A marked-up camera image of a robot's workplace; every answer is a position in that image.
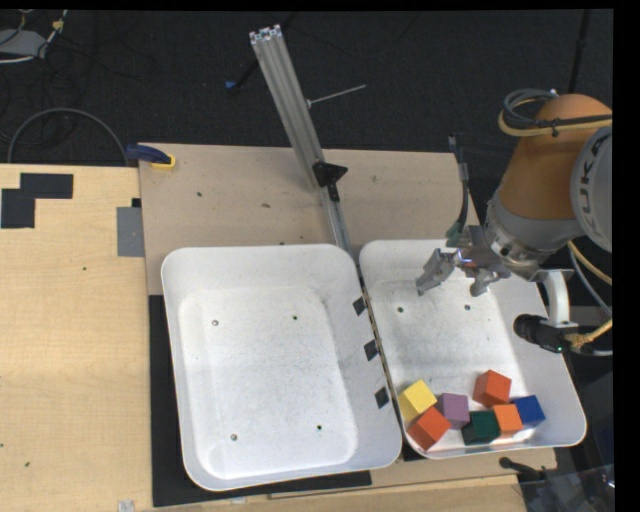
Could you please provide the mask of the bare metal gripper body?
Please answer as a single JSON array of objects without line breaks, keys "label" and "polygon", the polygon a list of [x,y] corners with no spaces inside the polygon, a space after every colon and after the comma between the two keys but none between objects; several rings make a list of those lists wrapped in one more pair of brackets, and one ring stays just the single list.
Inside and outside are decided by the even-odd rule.
[{"label": "bare metal gripper body", "polygon": [[500,226],[466,226],[458,246],[468,265],[485,269],[500,277],[514,274],[531,280],[546,260],[544,251],[528,247]]}]

